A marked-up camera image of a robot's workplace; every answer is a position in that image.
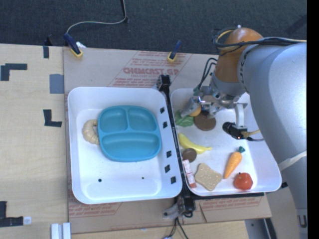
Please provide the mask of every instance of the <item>red tomato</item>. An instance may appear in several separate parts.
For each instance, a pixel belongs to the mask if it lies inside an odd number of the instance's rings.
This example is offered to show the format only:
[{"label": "red tomato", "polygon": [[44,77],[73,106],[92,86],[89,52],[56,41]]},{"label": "red tomato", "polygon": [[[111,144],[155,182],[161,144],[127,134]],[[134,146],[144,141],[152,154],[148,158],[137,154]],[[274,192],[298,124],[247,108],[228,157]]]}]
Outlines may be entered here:
[{"label": "red tomato", "polygon": [[253,186],[253,180],[249,173],[238,173],[234,185],[237,189],[247,190]]}]

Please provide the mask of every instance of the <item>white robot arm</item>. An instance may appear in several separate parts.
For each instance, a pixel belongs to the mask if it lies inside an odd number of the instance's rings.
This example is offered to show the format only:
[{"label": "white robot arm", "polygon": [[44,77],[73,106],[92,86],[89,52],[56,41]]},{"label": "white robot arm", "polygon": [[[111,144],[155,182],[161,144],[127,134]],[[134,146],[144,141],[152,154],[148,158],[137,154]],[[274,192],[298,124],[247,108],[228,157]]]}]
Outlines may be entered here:
[{"label": "white robot arm", "polygon": [[[224,44],[218,43],[226,33],[230,34]],[[263,38],[241,27],[219,32],[213,41],[221,54],[210,85],[195,88],[181,115],[202,106],[214,117],[220,109],[235,108],[240,96],[247,92],[260,133],[291,190],[300,238],[308,238],[307,42]],[[243,139],[242,129],[236,126],[228,124],[223,128]]]}]

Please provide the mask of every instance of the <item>blue divided plate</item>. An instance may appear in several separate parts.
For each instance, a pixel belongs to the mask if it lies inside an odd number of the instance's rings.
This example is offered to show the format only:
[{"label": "blue divided plate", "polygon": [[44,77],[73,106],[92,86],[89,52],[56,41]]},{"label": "blue divided plate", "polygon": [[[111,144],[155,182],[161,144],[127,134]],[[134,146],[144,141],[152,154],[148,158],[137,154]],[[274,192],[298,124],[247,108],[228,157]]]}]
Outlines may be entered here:
[{"label": "blue divided plate", "polygon": [[161,149],[157,119],[139,106],[104,109],[98,118],[98,134],[103,153],[113,161],[148,160]]}]

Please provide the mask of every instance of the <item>wooden surface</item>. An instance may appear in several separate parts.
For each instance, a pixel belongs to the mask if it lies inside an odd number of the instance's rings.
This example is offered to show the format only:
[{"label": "wooden surface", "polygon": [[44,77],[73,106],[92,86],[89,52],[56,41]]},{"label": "wooden surface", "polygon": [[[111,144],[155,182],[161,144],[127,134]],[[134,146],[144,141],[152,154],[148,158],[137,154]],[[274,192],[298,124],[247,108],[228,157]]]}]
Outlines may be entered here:
[{"label": "wooden surface", "polygon": [[[26,63],[27,70],[11,70],[0,81],[0,201],[7,201],[7,217],[31,217],[32,224],[0,228],[4,239],[50,238],[50,225],[68,222],[64,94],[50,94],[49,75],[63,74],[62,48],[0,45],[0,65]],[[43,110],[52,110],[44,126]],[[190,239],[248,239],[244,221],[183,226]],[[73,239],[155,238],[170,227],[72,235]],[[178,228],[174,239],[183,238]]]}]

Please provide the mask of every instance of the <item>toy carrot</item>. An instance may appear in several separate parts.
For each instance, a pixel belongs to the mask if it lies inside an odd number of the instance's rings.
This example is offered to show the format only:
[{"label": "toy carrot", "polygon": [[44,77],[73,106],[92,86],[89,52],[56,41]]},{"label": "toy carrot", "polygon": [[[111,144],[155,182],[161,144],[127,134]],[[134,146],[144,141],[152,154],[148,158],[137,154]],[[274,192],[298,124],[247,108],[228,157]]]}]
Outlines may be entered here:
[{"label": "toy carrot", "polygon": [[245,149],[240,146],[238,151],[235,151],[231,154],[227,166],[226,166],[226,170],[225,170],[225,174],[224,174],[224,179],[227,179],[229,177],[229,175],[235,170],[235,168],[239,165],[239,163],[241,162],[243,156],[241,155],[241,153],[243,153],[245,151]]}]

